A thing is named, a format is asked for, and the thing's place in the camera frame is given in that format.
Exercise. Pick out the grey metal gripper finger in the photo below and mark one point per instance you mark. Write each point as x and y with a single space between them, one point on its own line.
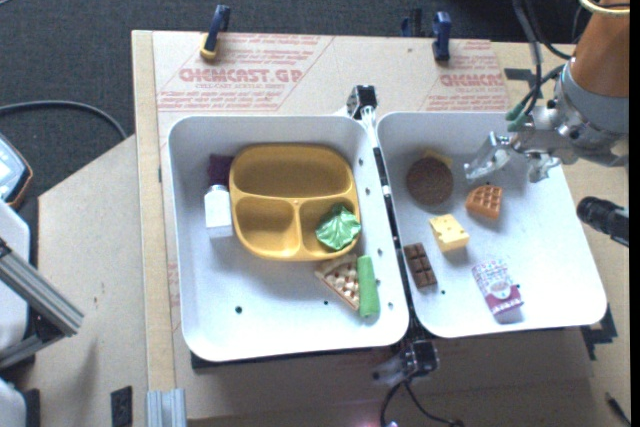
541 167
485 160

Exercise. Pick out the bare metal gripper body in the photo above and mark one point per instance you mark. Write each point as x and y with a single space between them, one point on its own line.
575 140

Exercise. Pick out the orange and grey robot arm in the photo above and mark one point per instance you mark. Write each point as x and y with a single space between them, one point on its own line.
602 30

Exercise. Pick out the orange waffle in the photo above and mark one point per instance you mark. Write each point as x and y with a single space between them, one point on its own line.
484 201

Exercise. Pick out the brown round patty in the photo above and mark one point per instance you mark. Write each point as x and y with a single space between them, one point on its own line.
430 182

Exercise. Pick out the yellow cheese wedge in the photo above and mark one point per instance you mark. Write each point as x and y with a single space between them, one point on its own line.
449 232

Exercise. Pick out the white plastic tray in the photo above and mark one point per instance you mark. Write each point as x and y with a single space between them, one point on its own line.
270 310
545 255

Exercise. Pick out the thin black and white rod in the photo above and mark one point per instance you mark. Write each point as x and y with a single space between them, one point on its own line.
386 190

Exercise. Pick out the brown chocolate bar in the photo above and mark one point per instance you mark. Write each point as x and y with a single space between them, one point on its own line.
420 266

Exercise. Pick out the pink and white carton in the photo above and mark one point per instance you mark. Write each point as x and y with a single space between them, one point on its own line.
497 290

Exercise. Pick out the green lettuce leaf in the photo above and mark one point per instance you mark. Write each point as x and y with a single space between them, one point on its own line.
337 227

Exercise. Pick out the green cylinder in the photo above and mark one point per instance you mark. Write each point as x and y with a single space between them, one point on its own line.
368 287

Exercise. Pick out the pizza slice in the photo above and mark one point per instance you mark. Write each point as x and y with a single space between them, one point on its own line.
345 282

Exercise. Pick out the yellow divided plate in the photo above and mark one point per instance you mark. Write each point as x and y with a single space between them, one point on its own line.
280 175

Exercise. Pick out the brown cardboard board red print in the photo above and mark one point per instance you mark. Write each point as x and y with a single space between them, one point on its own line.
300 65

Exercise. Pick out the dark purple block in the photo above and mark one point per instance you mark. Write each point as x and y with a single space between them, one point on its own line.
219 167

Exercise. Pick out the white bottle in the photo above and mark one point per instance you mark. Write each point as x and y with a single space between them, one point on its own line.
217 212

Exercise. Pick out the black cylinder on white bracket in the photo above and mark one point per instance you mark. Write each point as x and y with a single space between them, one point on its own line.
600 215

